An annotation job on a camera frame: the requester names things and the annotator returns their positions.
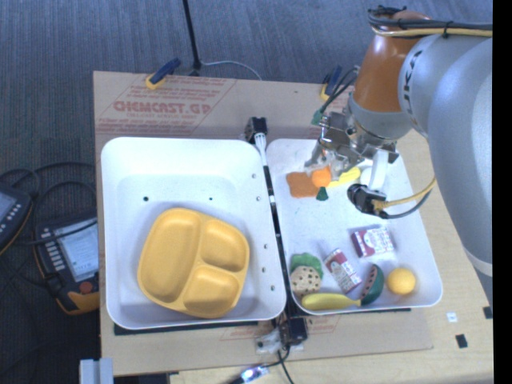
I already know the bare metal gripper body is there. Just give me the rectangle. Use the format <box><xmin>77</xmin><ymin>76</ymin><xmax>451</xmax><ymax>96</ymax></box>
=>
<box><xmin>318</xmin><ymin>111</ymin><xmax>400</xmax><ymax>168</ymax></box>

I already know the yellow corn cob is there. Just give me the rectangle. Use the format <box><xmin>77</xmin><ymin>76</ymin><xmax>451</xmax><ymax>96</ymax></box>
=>
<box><xmin>327</xmin><ymin>166</ymin><xmax>362</xmax><ymax>188</ymax></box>

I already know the orange ball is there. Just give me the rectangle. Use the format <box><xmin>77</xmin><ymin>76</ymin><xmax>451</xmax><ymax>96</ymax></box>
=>
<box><xmin>310</xmin><ymin>166</ymin><xmax>333</xmax><ymax>189</ymax></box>

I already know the orange toast slice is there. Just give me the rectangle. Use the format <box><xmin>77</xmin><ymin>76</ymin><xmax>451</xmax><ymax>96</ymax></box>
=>
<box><xmin>285</xmin><ymin>170</ymin><xmax>322</xmax><ymax>200</ymax></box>

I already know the thin black and white rod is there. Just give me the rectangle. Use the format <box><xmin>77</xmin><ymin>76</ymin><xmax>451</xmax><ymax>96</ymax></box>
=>
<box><xmin>254</xmin><ymin>133</ymin><xmax>290</xmax><ymax>316</ymax></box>

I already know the white plastic tray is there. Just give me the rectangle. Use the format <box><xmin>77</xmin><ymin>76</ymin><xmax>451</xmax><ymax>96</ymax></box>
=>
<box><xmin>265</xmin><ymin>138</ymin><xmax>444</xmax><ymax>317</ymax></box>
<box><xmin>100</xmin><ymin>135</ymin><xmax>288</xmax><ymax>331</ymax></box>

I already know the red and white carton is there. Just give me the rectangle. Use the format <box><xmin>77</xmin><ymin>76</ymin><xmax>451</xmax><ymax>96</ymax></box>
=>
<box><xmin>350</xmin><ymin>225</ymin><xmax>398</xmax><ymax>259</ymax></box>

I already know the green lettuce leaf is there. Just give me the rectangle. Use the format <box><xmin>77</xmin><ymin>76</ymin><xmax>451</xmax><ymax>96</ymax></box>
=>
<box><xmin>289</xmin><ymin>252</ymin><xmax>325</xmax><ymax>280</ymax></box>

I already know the red and white can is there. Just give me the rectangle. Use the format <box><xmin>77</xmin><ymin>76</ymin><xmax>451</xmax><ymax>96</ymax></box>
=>
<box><xmin>322</xmin><ymin>248</ymin><xmax>363</xmax><ymax>295</ymax></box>

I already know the brown chocolate chip biscuit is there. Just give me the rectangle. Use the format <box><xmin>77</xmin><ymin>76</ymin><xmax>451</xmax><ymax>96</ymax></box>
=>
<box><xmin>289</xmin><ymin>265</ymin><xmax>322</xmax><ymax>298</ymax></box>

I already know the watermelon slice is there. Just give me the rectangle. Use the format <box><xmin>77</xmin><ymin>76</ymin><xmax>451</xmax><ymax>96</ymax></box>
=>
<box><xmin>358</xmin><ymin>263</ymin><xmax>386</xmax><ymax>306</ymax></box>

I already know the yellow lemon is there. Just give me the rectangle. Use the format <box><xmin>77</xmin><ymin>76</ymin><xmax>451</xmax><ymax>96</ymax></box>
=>
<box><xmin>386</xmin><ymin>266</ymin><xmax>418</xmax><ymax>296</ymax></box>

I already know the yellow banana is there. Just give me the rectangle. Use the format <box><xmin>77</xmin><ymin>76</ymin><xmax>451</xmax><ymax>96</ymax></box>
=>
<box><xmin>300</xmin><ymin>291</ymin><xmax>362</xmax><ymax>312</ymax></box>

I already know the brown cardboard board red print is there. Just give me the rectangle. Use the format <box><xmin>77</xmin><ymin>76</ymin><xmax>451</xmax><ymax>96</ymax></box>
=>
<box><xmin>92</xmin><ymin>70</ymin><xmax>435</xmax><ymax>378</ymax></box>

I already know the yellow divided plate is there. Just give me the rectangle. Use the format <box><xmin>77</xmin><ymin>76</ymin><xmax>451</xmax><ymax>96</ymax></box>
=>
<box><xmin>136</xmin><ymin>206</ymin><xmax>251</xmax><ymax>320</ymax></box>

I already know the black stand pole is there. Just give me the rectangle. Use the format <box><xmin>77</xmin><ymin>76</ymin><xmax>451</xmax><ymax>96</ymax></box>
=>
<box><xmin>174</xmin><ymin>0</ymin><xmax>203</xmax><ymax>77</ymax></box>

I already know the black cylinder on white bracket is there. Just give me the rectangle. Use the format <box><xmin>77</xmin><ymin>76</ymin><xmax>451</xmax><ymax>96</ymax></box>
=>
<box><xmin>346</xmin><ymin>150</ymin><xmax>390</xmax><ymax>216</ymax></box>

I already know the black block with thin wires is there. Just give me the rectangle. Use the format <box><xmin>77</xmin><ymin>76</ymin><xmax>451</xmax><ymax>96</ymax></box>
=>
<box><xmin>278</xmin><ymin>316</ymin><xmax>310</xmax><ymax>346</ymax></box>
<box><xmin>244</xmin><ymin>116</ymin><xmax>270</xmax><ymax>143</ymax></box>

